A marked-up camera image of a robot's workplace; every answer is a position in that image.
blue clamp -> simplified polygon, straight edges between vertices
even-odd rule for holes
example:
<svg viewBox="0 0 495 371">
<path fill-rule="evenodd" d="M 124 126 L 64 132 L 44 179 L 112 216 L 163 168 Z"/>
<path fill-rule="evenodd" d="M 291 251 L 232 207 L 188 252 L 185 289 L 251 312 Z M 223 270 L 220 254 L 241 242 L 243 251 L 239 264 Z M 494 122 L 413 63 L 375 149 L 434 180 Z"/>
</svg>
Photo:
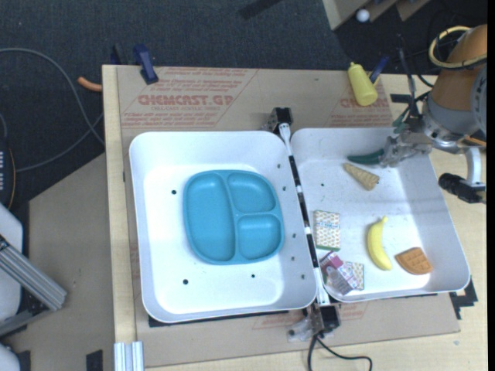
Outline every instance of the blue clamp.
<svg viewBox="0 0 495 371">
<path fill-rule="evenodd" d="M 142 67 L 141 75 L 145 79 L 145 82 L 149 85 L 150 83 L 158 82 L 158 76 L 153 70 L 153 64 L 151 57 L 149 55 L 148 48 L 144 44 L 137 44 L 132 50 L 134 53 L 134 58 L 137 63 Z"/>
</svg>

yellow banana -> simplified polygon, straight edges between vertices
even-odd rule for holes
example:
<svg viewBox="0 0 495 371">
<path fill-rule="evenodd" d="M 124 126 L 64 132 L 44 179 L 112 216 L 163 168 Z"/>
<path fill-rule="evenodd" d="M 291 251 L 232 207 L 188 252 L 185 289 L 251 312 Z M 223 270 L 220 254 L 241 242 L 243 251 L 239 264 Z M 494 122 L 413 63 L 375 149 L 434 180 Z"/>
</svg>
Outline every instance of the yellow banana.
<svg viewBox="0 0 495 371">
<path fill-rule="evenodd" d="M 389 271 L 392 269 L 392 263 L 390 258 L 388 258 L 387 253 L 385 253 L 382 244 L 383 228 L 387 220 L 388 218 L 384 216 L 383 219 L 370 227 L 370 230 L 368 231 L 367 245 L 371 260 L 373 260 L 377 267 Z"/>
</svg>

table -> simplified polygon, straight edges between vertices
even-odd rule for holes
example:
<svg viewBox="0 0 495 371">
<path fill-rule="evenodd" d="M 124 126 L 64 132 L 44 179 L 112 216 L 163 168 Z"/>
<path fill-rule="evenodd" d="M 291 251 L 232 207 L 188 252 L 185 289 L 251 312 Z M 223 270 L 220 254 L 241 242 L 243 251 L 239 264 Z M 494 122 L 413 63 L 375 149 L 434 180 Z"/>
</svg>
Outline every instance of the table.
<svg viewBox="0 0 495 371">
<path fill-rule="evenodd" d="M 135 295 L 132 284 L 131 251 L 129 246 L 129 226 L 128 211 L 126 201 L 126 188 L 122 179 L 122 172 L 125 170 L 125 148 L 122 147 L 121 126 L 121 106 L 122 89 L 119 93 L 119 74 L 122 76 L 131 73 L 135 76 L 138 67 L 103 66 L 103 86 L 104 86 L 104 119 L 106 131 L 106 156 L 108 174 L 108 202 L 110 220 L 110 241 L 111 241 L 111 273 L 113 286 L 114 305 L 114 334 L 116 342 L 130 343 L 138 339 L 138 326 L 136 322 Z M 170 70 L 173 68 L 161 68 L 160 70 Z M 189 78 L 191 75 L 185 74 L 186 68 L 177 69 L 177 77 Z M 351 110 L 358 108 L 352 102 L 352 95 L 349 95 L 347 77 L 345 72 L 322 72 L 306 70 L 229 70 L 229 69 L 200 69 L 192 68 L 190 71 L 202 70 L 208 75 L 227 76 L 239 80 L 235 85 L 230 82 L 231 88 L 222 91 L 222 96 L 231 97 L 236 103 L 242 104 L 243 95 L 246 90 L 254 89 L 258 95 L 257 100 L 253 100 L 249 114 L 239 110 L 229 110 L 226 108 L 218 117 L 217 121 L 210 121 L 211 128 L 218 130 L 235 129 L 256 129 L 257 124 L 263 123 L 265 115 L 275 107 L 272 103 L 281 103 L 286 107 L 297 107 L 298 103 L 306 106 L 328 105 L 335 107 L 336 113 L 333 119 L 347 120 L 348 124 L 359 126 L 360 122 L 352 122 L 353 118 L 340 117 L 339 108 L 343 111 L 351 107 Z M 390 120 L 383 114 L 383 108 L 390 108 L 392 117 L 400 114 L 403 105 L 391 102 L 390 93 L 406 94 L 408 92 L 407 80 L 398 75 L 382 75 L 380 100 L 383 104 L 377 109 L 374 122 L 383 124 Z M 130 93 L 132 88 L 142 90 L 142 86 L 130 83 Z M 285 92 L 292 92 L 290 103 L 287 106 Z M 335 95 L 335 100 L 328 100 L 328 93 Z M 126 102 L 125 106 L 131 107 L 132 98 Z M 322 126 L 321 111 L 318 113 L 317 107 L 311 110 L 313 114 L 299 116 L 300 120 L 295 120 L 296 126 L 309 127 L 313 125 Z M 129 121 L 127 129 L 137 130 L 133 123 Z M 466 175 L 466 163 L 461 156 L 447 155 L 440 151 L 434 151 L 431 159 L 437 174 L 451 172 L 461 176 Z M 486 155 L 483 154 L 483 161 L 486 163 Z M 471 267 L 473 283 L 478 296 L 478 302 L 473 308 L 463 308 L 461 311 L 463 320 L 459 322 L 460 332 L 448 335 L 428 336 L 425 338 L 390 340 L 384 342 L 363 343 L 359 345 L 340 346 L 338 352 L 344 355 L 370 356 L 374 361 L 376 369 L 487 369 L 487 316 L 486 316 L 486 206 L 467 205 L 457 198 L 445 195 L 445 200 L 452 216 L 452 221 L 462 241 L 467 260 Z M 242 345 L 242 332 L 239 332 L 239 345 Z M 202 345 L 208 346 L 208 342 L 197 337 L 190 342 L 185 342 L 184 352 L 193 352 Z M 261 356 L 243 356 L 233 359 L 215 359 L 209 362 L 190 362 L 187 364 L 175 364 L 172 366 L 153 367 L 153 369 L 306 369 L 305 345 L 297 345 L 294 351 L 285 351 L 276 354 Z M 352 369 L 348 362 L 328 356 L 323 350 L 316 350 L 314 354 L 313 366 L 322 368 L 324 366 L 332 369 Z M 365 369 L 366 364 L 360 364 L 359 369 Z"/>
</svg>

blue plate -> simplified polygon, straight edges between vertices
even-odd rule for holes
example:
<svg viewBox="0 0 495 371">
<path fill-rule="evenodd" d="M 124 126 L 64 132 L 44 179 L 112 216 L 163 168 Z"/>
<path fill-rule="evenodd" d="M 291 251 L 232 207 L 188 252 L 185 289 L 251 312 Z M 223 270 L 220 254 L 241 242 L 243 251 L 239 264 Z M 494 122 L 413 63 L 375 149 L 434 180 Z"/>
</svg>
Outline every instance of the blue plate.
<svg viewBox="0 0 495 371">
<path fill-rule="evenodd" d="M 246 264 L 275 255 L 284 242 L 278 197 L 262 175 L 213 170 L 184 189 L 184 223 L 196 255 L 213 264 Z"/>
</svg>

black floor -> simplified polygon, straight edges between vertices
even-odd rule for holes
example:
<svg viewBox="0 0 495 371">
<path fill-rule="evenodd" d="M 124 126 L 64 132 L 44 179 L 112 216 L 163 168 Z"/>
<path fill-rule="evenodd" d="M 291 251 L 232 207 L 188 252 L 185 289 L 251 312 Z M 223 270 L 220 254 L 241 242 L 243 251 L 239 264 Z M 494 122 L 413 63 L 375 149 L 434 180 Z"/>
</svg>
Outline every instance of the black floor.
<svg viewBox="0 0 495 371">
<path fill-rule="evenodd" d="M 351 60 L 372 68 L 392 59 L 386 73 L 403 73 L 399 37 L 414 54 L 412 68 L 434 73 L 425 54 L 432 37 L 454 25 L 487 22 L 488 0 L 432 0 L 402 22 L 392 8 L 373 23 L 351 19 L 333 32 L 322 0 L 0 0 L 0 114 L 18 169 L 14 206 L 100 155 L 87 119 L 102 112 L 100 94 L 75 80 L 101 81 L 119 43 L 130 60 L 144 43 L 156 66 L 345 70 Z M 103 136 L 102 123 L 96 127 Z"/>
</svg>

